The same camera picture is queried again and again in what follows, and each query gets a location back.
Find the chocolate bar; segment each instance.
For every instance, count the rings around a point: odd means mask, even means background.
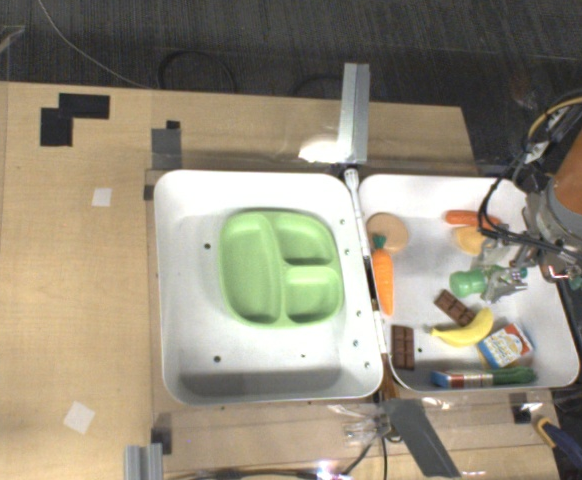
[[[391,326],[391,364],[396,370],[415,369],[413,329],[403,325]]]
[[[475,318],[475,313],[456,299],[451,292],[442,290],[442,293],[435,299],[434,304],[444,311],[460,327],[471,323]]]

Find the green tray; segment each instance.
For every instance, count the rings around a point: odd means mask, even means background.
[[[344,300],[331,232],[289,211],[247,211],[227,219],[219,247],[220,285],[239,320],[294,327],[326,320]]]

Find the sink basin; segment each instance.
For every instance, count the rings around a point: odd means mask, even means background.
[[[172,171],[154,192],[164,383],[187,404],[361,398],[382,364],[348,191]]]

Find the orange sausage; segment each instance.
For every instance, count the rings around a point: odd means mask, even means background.
[[[491,221],[497,226],[501,224],[501,220],[497,217],[489,215]],[[449,210],[444,214],[444,220],[447,224],[452,226],[477,226],[478,225],[478,212],[471,210]],[[488,222],[484,222],[484,229],[491,229]]]
[[[393,315],[393,260],[391,255],[383,249],[386,237],[373,235],[375,250],[371,255],[375,287],[380,299],[380,308],[385,315]]]

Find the banana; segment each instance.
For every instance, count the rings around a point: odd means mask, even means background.
[[[452,347],[468,347],[486,338],[492,327],[493,313],[489,308],[483,308],[467,326],[448,331],[433,328],[431,336],[437,336]]]

